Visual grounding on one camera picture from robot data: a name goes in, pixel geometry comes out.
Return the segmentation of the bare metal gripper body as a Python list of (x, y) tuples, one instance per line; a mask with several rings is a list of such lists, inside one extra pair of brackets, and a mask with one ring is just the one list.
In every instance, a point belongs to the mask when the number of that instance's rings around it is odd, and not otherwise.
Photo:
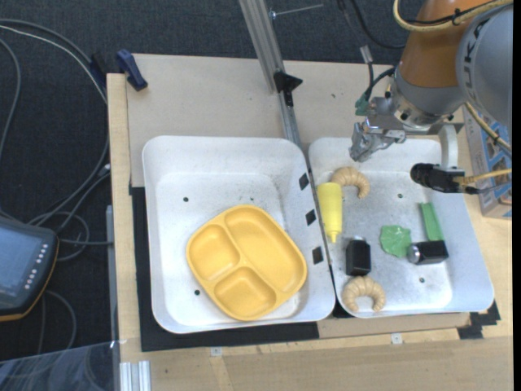
[(453, 114), (436, 116), (396, 97), (375, 97), (369, 102), (363, 120), (364, 144), (403, 143), (410, 135), (437, 134), (449, 125)]

